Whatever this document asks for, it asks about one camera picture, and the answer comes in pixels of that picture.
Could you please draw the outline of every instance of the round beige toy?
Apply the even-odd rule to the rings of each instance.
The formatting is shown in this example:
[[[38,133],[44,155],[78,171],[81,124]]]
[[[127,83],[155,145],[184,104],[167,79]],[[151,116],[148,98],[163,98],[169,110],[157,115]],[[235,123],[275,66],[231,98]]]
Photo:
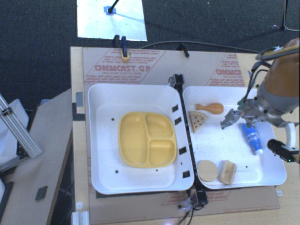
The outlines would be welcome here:
[[[218,168],[213,162],[202,160],[198,164],[198,175],[201,180],[211,182],[217,178]]]

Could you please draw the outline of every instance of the yellow plate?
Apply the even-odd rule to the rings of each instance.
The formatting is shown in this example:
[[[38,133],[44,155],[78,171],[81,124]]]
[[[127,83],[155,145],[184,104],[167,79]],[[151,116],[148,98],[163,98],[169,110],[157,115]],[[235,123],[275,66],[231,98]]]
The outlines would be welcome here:
[[[173,124],[158,113],[127,113],[119,123],[119,149],[123,160],[133,167],[168,166],[177,154]]]

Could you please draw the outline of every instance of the dark floor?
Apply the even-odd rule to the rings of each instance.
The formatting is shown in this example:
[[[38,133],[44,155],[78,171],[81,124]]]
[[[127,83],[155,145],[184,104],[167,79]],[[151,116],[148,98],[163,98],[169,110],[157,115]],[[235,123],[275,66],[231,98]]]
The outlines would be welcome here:
[[[148,42],[129,41],[129,48],[190,40],[261,51],[299,37],[298,32],[280,29],[284,0],[142,0],[142,4]],[[76,12],[76,0],[0,0],[0,93],[8,102],[19,98],[26,109],[34,109],[42,99],[69,89],[71,46],[112,46],[111,40],[78,38]],[[299,14],[300,0],[289,0],[286,25],[299,29]],[[241,52],[206,45],[188,48]],[[63,210],[54,214],[53,224],[68,212],[67,180],[58,199]]]

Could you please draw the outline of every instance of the toy pizza slice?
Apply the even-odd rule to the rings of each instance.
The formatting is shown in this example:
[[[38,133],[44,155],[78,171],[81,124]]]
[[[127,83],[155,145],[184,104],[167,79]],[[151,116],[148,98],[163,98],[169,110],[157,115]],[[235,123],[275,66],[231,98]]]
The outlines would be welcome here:
[[[201,126],[202,124],[207,120],[207,116],[198,111],[190,111],[189,112],[189,117],[192,123],[192,128],[193,132],[195,133]]]

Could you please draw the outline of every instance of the blue toy bottle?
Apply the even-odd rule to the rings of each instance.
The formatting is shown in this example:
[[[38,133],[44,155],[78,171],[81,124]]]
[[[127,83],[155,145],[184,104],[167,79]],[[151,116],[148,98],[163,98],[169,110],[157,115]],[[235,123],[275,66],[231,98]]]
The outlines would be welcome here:
[[[254,127],[247,127],[247,124],[245,123],[242,125],[242,129],[243,129],[243,132],[244,132],[247,142],[255,150],[255,154],[256,155],[262,154],[263,150],[262,150],[261,146],[259,145],[259,143],[260,143],[259,136],[258,136],[256,130],[254,129]]]

